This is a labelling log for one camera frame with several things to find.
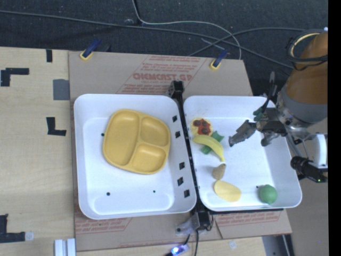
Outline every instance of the green vegetable piece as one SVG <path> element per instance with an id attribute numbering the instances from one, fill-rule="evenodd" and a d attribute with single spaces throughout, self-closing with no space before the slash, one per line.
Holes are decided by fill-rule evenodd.
<path id="1" fill-rule="evenodd" d="M 253 115 L 257 116 L 260 112 L 262 112 L 262 106 L 260 106 L 256 111 L 254 111 Z"/>
<path id="2" fill-rule="evenodd" d="M 257 116 L 254 117 L 254 121 L 258 122 L 262 117 L 263 117 L 264 113 L 259 112 L 257 114 Z"/>
<path id="3" fill-rule="evenodd" d="M 272 204 L 277 199 L 277 190 L 271 185 L 264 185 L 259 189 L 259 198 L 264 203 Z"/>
<path id="4" fill-rule="evenodd" d="M 221 142 L 224 138 L 222 135 L 219 135 L 217 131 L 214 131 L 211 137 L 217 140 L 218 142 Z M 203 152 L 205 155 L 209 154 L 210 151 L 212 151 L 211 147 L 206 145 L 203 146 L 201 149 L 201 152 Z"/>

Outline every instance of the white plastic part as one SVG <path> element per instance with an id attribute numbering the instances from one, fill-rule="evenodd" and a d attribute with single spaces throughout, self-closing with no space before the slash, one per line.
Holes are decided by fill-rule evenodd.
<path id="1" fill-rule="evenodd" d="M 74 238 L 54 240 L 54 256 L 76 256 L 76 242 Z"/>
<path id="2" fill-rule="evenodd" d="M 34 233 L 32 231 L 28 231 L 25 233 L 25 241 L 32 241 L 34 239 Z"/>
<path id="3" fill-rule="evenodd" d="M 235 243 L 235 241 L 229 241 L 229 246 L 232 250 L 234 250 L 237 247 L 237 244 Z"/>
<path id="4" fill-rule="evenodd" d="M 327 168 L 327 142 L 324 134 L 316 134 L 312 139 L 314 145 L 313 162 L 318 167 Z"/>
<path id="5" fill-rule="evenodd" d="M 171 142 L 161 171 L 143 175 L 110 165 L 102 153 L 111 115 L 132 109 L 165 122 Z M 190 211 L 197 197 L 176 102 L 164 95 L 86 94 L 74 104 L 78 200 L 91 219 Z"/>
<path id="6" fill-rule="evenodd" d="M 297 206 L 302 199 L 296 171 L 291 168 L 291 155 L 287 141 L 283 137 L 272 140 L 262 147 L 260 132 L 233 147 L 229 146 L 229 136 L 245 121 L 253 122 L 253 111 L 264 102 L 264 97 L 227 97 L 227 96 L 192 96 L 185 100 L 184 111 L 188 128 L 194 118 L 208 119 L 213 129 L 223 135 L 221 144 L 224 148 L 226 170 L 223 181 L 237 186 L 242 194 L 236 202 L 219 198 L 213 190 L 216 181 L 212 176 L 213 168 L 220 164 L 219 158 L 209 153 L 203 154 L 202 145 L 192 141 L 189 131 L 194 168 L 199 186 L 199 196 L 203 204 L 213 211 L 239 211 L 278 209 Z M 272 185 L 278 192 L 277 200 L 268 205 L 259 200 L 258 188 Z"/>

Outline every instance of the black carpet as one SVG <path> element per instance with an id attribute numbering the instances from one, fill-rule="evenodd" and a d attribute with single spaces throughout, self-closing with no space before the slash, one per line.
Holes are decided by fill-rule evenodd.
<path id="1" fill-rule="evenodd" d="M 132 0 L 0 1 L 2 11 L 49 14 L 121 26 L 0 12 L 0 46 L 83 50 L 93 39 L 100 38 L 102 51 L 111 45 L 113 52 L 217 57 L 222 49 L 228 49 L 227 59 L 239 59 L 239 49 L 232 38 L 226 40 L 230 44 L 220 42 L 218 47 L 196 53 L 207 42 L 229 35 L 221 28 L 205 23 L 147 25 L 137 19 Z M 267 92 L 271 71 L 277 74 L 279 89 L 287 79 L 291 64 L 286 57 L 286 45 L 291 38 L 300 30 L 328 26 L 328 0 L 136 0 L 136 4 L 145 22 L 210 22 L 235 34 L 240 46 L 245 48 L 241 58 L 254 95 Z M 258 28 L 266 29 L 248 31 Z"/>

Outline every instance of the yellow divided plate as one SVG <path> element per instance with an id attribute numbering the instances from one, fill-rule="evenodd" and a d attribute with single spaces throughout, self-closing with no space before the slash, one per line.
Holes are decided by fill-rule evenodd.
<path id="1" fill-rule="evenodd" d="M 152 174 L 166 164 L 170 146 L 171 133 L 163 121 L 123 109 L 110 118 L 104 134 L 103 154 L 113 166 Z"/>

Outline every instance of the blue light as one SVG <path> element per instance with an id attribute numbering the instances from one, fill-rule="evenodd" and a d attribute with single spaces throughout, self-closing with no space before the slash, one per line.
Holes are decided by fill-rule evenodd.
<path id="1" fill-rule="evenodd" d="M 174 253 L 176 253 L 176 252 L 178 252 L 179 251 L 179 248 L 176 246 L 176 247 L 174 247 L 173 249 L 172 249 L 172 253 L 174 254 Z"/>

